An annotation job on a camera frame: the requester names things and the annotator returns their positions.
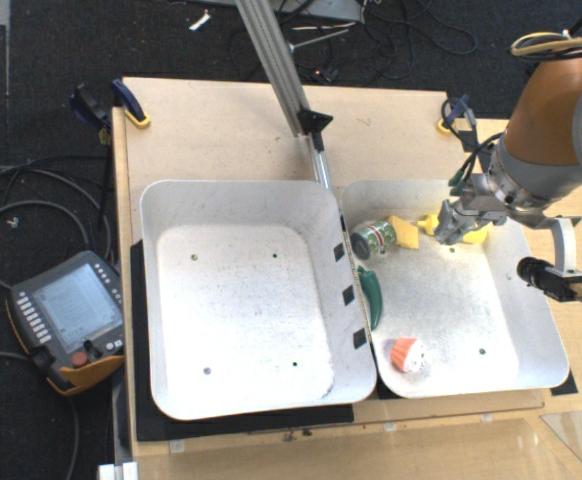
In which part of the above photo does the yellow wedge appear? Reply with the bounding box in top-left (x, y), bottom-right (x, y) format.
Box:
top-left (387, 214), bottom-right (421, 251)

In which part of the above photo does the black cylinder on white bracket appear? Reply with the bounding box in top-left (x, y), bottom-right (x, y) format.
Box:
top-left (516, 216), bottom-right (582, 304)

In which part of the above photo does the pale wood board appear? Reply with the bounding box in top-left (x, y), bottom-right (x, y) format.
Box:
top-left (120, 76), bottom-right (547, 462)

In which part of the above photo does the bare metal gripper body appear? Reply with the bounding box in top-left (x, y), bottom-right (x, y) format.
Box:
top-left (456, 165), bottom-right (528, 226)

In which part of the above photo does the white plastic tray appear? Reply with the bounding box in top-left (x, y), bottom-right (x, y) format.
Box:
top-left (339, 179), bottom-right (571, 400)
top-left (139, 179), bottom-right (378, 422)

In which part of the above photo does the yellow bottle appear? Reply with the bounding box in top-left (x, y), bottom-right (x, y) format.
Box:
top-left (416, 213), bottom-right (489, 246)

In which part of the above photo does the green can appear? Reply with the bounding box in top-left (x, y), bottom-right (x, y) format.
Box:
top-left (349, 220), bottom-right (398, 261)

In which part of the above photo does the orange and white cupcake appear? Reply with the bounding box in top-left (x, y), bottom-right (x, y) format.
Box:
top-left (389, 336), bottom-right (430, 375)

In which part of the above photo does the green chili pepper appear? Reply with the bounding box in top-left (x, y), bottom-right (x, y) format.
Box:
top-left (356, 265), bottom-right (385, 332)

